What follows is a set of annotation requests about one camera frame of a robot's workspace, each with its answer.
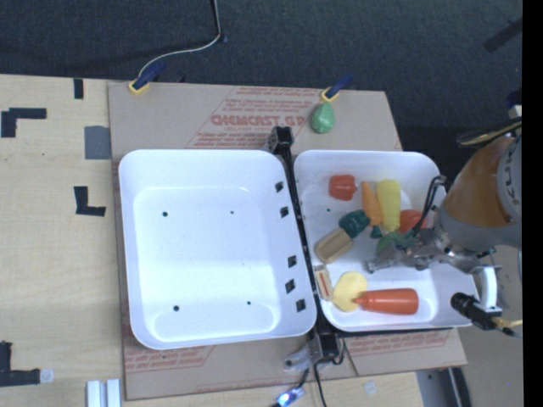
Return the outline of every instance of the red toy pepper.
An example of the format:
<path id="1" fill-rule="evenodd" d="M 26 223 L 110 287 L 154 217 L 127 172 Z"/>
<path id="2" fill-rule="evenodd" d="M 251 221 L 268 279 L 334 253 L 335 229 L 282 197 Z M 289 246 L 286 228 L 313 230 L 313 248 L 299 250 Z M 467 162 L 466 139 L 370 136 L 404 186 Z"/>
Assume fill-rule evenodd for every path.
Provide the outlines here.
<path id="1" fill-rule="evenodd" d="M 422 216 L 423 213 L 416 209 L 403 209 L 400 212 L 400 232 L 407 232 L 412 229 L 421 220 Z M 426 227 L 426 219 L 424 219 L 421 227 Z"/>
<path id="2" fill-rule="evenodd" d="M 355 177 L 353 175 L 334 175 L 330 178 L 328 193 L 340 200 L 351 200 L 356 191 Z"/>

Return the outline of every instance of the black tape marking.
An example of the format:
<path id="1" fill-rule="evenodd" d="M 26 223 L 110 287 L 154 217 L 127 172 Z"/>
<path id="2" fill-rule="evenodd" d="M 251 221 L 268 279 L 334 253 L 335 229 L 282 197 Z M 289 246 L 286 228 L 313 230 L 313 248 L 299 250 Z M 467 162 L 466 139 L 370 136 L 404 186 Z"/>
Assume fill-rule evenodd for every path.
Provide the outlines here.
<path id="1" fill-rule="evenodd" d="M 0 387 L 40 384 L 40 370 L 15 371 L 11 369 L 11 343 L 0 342 Z"/>
<path id="2" fill-rule="evenodd" d="M 2 112 L 0 137 L 15 137 L 17 132 L 17 119 L 46 119 L 47 117 L 47 109 L 10 108 L 7 112 Z"/>
<path id="3" fill-rule="evenodd" d="M 2 127 L 0 128 L 0 137 L 15 137 L 17 129 L 17 120 L 9 114 L 2 112 Z"/>
<path id="4" fill-rule="evenodd" d="M 105 216 L 105 207 L 88 206 L 88 187 L 74 187 L 74 193 L 77 203 L 76 214 Z"/>
<path id="5" fill-rule="evenodd" d="M 74 79 L 74 98 L 83 99 L 85 96 L 85 91 L 83 89 L 83 79 L 75 78 Z"/>
<path id="6" fill-rule="evenodd" d="M 85 127 L 85 159 L 111 159 L 109 128 L 100 125 Z"/>

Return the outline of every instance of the cardboard sheet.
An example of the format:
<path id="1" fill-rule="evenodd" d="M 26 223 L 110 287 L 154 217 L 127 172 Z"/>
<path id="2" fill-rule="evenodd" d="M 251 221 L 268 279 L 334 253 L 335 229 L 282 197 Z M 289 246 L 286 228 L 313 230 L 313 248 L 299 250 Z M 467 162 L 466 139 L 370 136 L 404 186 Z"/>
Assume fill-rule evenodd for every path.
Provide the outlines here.
<path id="1" fill-rule="evenodd" d="M 153 351 L 132 335 L 118 186 L 122 157 L 142 148 L 247 148 L 264 146 L 276 125 L 292 127 L 293 155 L 307 149 L 401 150 L 384 92 L 342 91 L 333 102 L 336 126 L 316 134 L 309 117 L 319 90 L 154 83 L 133 95 L 125 82 L 109 83 L 115 225 L 120 273 L 127 399 L 145 399 L 295 384 L 300 374 L 283 370 L 283 356 L 305 337 Z M 456 329 L 350 338 L 342 365 L 323 379 L 413 371 L 466 363 Z"/>

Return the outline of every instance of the wooden table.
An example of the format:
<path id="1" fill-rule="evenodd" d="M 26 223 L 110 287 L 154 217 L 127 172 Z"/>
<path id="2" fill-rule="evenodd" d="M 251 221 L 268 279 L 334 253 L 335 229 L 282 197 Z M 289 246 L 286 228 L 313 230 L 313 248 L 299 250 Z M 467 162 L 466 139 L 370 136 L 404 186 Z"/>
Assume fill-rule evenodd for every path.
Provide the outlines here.
<path id="1" fill-rule="evenodd" d="M 109 126 L 107 81 L 0 75 L 0 110 L 45 108 L 0 138 L 0 341 L 14 370 L 50 368 L 54 382 L 0 387 L 0 406 L 83 406 L 87 381 L 123 377 L 119 279 L 109 159 L 86 159 L 84 129 Z M 104 216 L 77 215 L 74 187 Z M 377 389 L 367 391 L 372 382 Z M 263 387 L 136 406 L 272 405 L 289 387 Z M 315 383 L 299 407 L 320 406 Z M 423 406 L 414 372 L 323 383 L 329 407 Z"/>

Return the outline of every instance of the teal toy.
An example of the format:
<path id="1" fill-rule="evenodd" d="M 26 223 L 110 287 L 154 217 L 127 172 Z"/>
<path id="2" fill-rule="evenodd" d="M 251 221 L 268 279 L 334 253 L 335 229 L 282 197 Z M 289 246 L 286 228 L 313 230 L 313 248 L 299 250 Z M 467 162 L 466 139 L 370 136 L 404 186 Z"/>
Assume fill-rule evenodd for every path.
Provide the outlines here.
<path id="1" fill-rule="evenodd" d="M 370 218 L 362 209 L 351 211 L 339 221 L 339 227 L 343 228 L 351 238 L 356 237 L 370 224 Z"/>
<path id="2" fill-rule="evenodd" d="M 371 238 L 383 238 L 383 233 L 381 232 L 381 227 L 379 225 L 372 226 L 372 234 L 370 235 Z"/>

